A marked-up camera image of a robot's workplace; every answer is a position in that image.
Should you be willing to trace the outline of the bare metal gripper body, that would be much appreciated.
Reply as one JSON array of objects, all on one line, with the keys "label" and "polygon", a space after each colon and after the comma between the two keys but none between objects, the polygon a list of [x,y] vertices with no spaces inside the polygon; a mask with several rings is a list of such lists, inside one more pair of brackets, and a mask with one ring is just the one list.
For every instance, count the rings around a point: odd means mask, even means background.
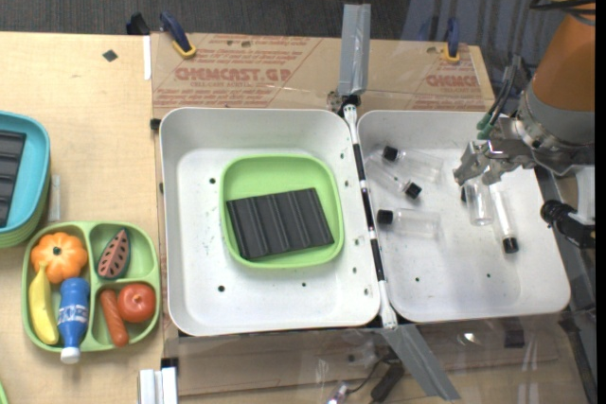
[{"label": "bare metal gripper body", "polygon": [[574,167],[595,164],[593,144],[575,145],[564,142],[532,118],[498,118],[487,144],[487,156],[507,159],[511,162],[511,171],[518,167],[543,167],[563,176]]}]

